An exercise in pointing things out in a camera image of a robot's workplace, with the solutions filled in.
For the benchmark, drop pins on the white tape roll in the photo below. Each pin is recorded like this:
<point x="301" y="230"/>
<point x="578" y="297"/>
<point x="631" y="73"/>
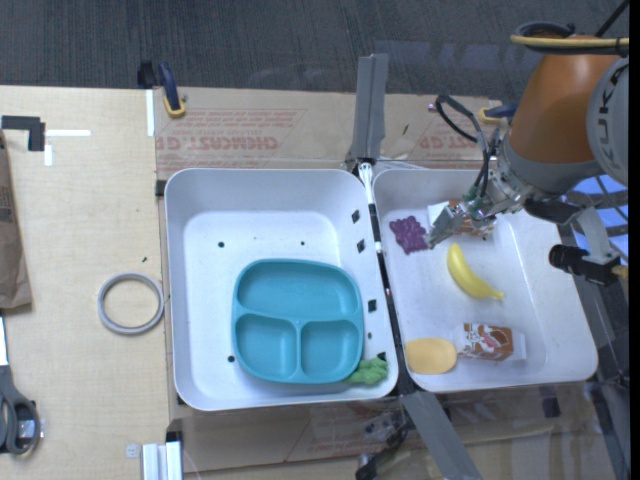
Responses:
<point x="106" y="313"/>

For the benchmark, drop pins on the purple grapes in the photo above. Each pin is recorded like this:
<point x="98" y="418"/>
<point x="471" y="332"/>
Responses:
<point x="407" y="234"/>

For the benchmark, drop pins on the brown cardboard board, red print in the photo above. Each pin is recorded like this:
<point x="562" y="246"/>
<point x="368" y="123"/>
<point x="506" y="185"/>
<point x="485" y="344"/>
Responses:
<point x="240" y="135"/>

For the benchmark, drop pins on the white plastic tray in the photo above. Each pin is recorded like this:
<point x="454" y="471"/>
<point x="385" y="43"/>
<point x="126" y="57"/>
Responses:
<point x="205" y="293"/>
<point x="530" y="278"/>

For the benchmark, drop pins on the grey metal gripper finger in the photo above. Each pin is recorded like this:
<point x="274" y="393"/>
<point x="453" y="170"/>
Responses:
<point x="443" y="227"/>

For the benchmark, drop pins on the grey scissors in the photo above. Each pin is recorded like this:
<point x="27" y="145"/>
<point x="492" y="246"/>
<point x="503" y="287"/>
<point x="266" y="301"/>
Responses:
<point x="20" y="425"/>

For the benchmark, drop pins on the yellow oval biscuit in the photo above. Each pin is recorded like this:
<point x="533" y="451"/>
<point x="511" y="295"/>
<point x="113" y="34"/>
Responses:
<point x="430" y="356"/>

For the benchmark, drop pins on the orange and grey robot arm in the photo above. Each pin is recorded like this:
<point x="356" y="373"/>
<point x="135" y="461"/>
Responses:
<point x="555" y="113"/>

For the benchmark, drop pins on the black cylinder on white bracket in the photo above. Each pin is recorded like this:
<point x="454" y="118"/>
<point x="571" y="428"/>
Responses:
<point x="582" y="263"/>

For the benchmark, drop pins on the blue divided plate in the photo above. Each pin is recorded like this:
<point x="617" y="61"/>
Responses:
<point x="295" y="323"/>

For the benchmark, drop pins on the green broccoli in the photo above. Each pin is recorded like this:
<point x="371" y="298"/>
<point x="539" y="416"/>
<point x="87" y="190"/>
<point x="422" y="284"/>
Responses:
<point x="371" y="371"/>

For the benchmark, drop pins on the brown paper bag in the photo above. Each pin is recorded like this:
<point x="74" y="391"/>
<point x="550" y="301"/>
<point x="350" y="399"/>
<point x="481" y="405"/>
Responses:
<point x="10" y="248"/>

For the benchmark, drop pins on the thin black and white rod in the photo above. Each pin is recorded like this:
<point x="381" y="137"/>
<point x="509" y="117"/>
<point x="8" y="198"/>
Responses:
<point x="381" y="258"/>

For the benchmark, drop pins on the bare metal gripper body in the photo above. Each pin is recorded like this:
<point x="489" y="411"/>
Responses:
<point x="507" y="197"/>

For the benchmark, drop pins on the yellow banana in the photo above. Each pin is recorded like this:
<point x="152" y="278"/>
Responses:
<point x="465" y="273"/>

